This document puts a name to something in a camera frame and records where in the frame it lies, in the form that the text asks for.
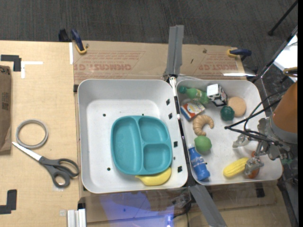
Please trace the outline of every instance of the corn cob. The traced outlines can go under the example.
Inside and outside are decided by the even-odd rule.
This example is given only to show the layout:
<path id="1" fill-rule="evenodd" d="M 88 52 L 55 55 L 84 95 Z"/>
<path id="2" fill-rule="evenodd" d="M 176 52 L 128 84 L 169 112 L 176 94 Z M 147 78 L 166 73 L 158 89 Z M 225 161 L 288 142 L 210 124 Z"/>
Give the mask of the corn cob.
<path id="1" fill-rule="evenodd" d="M 243 157 L 239 160 L 234 161 L 233 163 L 229 164 L 223 170 L 223 175 L 226 177 L 235 176 L 238 173 L 241 173 L 245 170 L 246 162 L 249 160 L 248 157 Z"/>

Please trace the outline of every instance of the brown shrimp toy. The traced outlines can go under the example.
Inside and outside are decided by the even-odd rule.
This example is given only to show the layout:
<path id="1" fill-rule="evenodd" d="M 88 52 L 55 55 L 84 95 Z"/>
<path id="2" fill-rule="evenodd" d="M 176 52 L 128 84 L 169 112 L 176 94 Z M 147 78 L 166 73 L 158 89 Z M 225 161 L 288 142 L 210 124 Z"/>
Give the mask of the brown shrimp toy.
<path id="1" fill-rule="evenodd" d="M 208 115 L 197 115 L 193 120 L 193 129 L 197 136 L 204 135 L 206 136 L 206 132 L 202 130 L 205 124 L 208 124 L 212 129 L 214 127 L 213 119 Z"/>

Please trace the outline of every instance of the green bottle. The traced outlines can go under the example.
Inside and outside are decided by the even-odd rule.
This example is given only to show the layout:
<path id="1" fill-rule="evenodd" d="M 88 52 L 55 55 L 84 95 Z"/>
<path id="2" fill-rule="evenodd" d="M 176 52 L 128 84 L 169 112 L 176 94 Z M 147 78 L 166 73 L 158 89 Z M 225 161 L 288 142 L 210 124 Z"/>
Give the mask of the green bottle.
<path id="1" fill-rule="evenodd" d="M 202 104 L 207 104 L 209 102 L 209 98 L 207 97 L 206 92 L 203 92 L 196 88 L 186 88 L 184 86 L 179 87 L 179 93 L 186 93 L 186 95 L 192 99 L 197 100 Z"/>

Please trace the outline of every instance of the gray floor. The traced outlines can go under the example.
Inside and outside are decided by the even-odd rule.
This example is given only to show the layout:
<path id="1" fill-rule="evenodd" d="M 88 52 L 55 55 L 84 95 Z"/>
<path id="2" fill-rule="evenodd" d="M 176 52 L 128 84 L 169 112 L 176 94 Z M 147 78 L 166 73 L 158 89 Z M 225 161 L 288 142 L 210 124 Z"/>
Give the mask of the gray floor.
<path id="1" fill-rule="evenodd" d="M 260 72 L 298 25 L 297 5 L 273 36 L 267 34 L 295 1 L 0 0 L 0 40 L 57 42 L 60 29 L 75 28 L 82 40 L 167 44 L 169 27 L 184 25 L 184 44 L 249 49 L 243 63 Z M 271 68 L 256 83 L 267 88 L 261 96 L 292 83 L 279 84 L 282 77 Z"/>

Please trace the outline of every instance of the tape roll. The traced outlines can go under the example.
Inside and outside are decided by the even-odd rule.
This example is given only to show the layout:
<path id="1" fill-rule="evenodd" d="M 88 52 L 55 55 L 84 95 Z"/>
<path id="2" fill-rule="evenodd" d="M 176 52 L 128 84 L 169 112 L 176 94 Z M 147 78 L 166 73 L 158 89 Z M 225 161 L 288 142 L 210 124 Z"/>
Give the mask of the tape roll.
<path id="1" fill-rule="evenodd" d="M 42 140 L 40 143 L 36 144 L 36 145 L 27 145 L 27 144 L 23 143 L 23 142 L 20 140 L 20 138 L 19 138 L 20 130 L 21 130 L 25 125 L 30 124 L 30 123 L 39 124 L 39 125 L 43 128 L 43 130 L 44 130 L 44 132 L 45 132 L 45 136 L 44 136 L 43 140 Z M 23 121 L 23 122 L 17 127 L 17 129 L 16 129 L 16 141 L 17 141 L 17 143 L 18 143 L 19 145 L 25 147 L 25 148 L 28 148 L 28 149 L 36 149 L 36 148 L 39 148 L 39 147 L 43 146 L 43 145 L 46 143 L 47 138 L 48 138 L 48 130 L 47 130 L 47 128 L 46 128 L 46 125 L 45 125 L 42 121 L 37 120 L 37 119 L 25 120 L 25 121 Z"/>

